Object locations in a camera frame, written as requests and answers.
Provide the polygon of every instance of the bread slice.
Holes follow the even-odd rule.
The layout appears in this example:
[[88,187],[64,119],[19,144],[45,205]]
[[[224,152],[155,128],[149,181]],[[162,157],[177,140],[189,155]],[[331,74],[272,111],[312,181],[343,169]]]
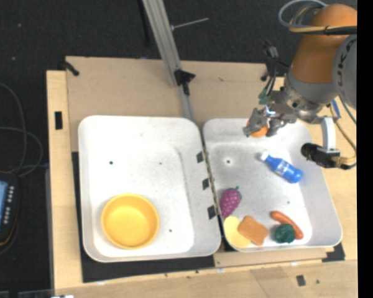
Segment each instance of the bread slice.
[[252,216],[247,215],[237,227],[237,230],[244,237],[250,239],[256,245],[262,245],[268,235],[267,228],[257,222]]

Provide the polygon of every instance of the plastic bottle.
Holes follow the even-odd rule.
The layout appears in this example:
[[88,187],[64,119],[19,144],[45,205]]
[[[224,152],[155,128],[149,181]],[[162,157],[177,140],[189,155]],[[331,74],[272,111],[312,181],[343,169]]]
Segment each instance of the plastic bottle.
[[268,152],[263,152],[261,160],[266,162],[271,169],[285,178],[290,183],[297,183],[301,179],[303,172],[299,169],[294,168],[289,162],[270,156]]

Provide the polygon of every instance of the orange carrot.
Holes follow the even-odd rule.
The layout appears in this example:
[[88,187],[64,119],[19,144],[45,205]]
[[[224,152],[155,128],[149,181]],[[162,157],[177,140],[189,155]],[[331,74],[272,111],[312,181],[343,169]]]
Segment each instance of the orange carrot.
[[272,211],[271,212],[271,217],[280,222],[281,224],[290,224],[294,231],[295,231],[295,238],[296,240],[301,240],[304,237],[303,232],[300,230],[300,228],[297,226],[297,224],[287,215],[283,214],[282,212],[279,211]]

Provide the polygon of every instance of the black clip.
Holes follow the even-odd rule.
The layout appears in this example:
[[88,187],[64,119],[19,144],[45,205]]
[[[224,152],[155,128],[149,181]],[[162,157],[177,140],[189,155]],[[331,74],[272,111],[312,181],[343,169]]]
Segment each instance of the black clip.
[[175,80],[177,81],[177,85],[178,86],[181,86],[182,85],[182,88],[183,88],[183,91],[184,91],[184,94],[185,95],[189,95],[190,92],[189,92],[189,87],[188,87],[188,83],[193,80],[193,78],[195,78],[195,74],[192,74],[192,73],[188,73],[186,71],[182,71],[182,70],[176,70],[174,72],[174,76],[175,76]]
[[76,70],[72,64],[67,61],[59,61],[57,68],[62,71],[69,70],[73,75],[78,76],[80,72]]

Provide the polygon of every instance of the white tray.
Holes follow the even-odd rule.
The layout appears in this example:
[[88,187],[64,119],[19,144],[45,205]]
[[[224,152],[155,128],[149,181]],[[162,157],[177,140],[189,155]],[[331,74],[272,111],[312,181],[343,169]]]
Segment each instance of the white tray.
[[[184,118],[90,116],[78,129],[84,248],[100,262],[159,260],[213,254],[221,244],[198,127]],[[110,198],[148,198],[160,229],[144,248],[113,245],[101,227]]]
[[[308,129],[301,123],[287,125],[272,137],[246,137],[245,119],[212,119],[203,126],[206,152],[218,202],[225,189],[239,187],[242,201],[232,214],[240,221],[253,216],[269,230],[262,246],[253,243],[238,251],[252,252],[313,246],[334,246],[342,230],[329,194],[322,168],[307,161],[300,153],[304,143],[311,142]],[[281,178],[259,159],[267,150],[303,171],[299,183]],[[274,240],[278,222],[270,212],[279,210],[303,230],[304,237],[279,244]]]

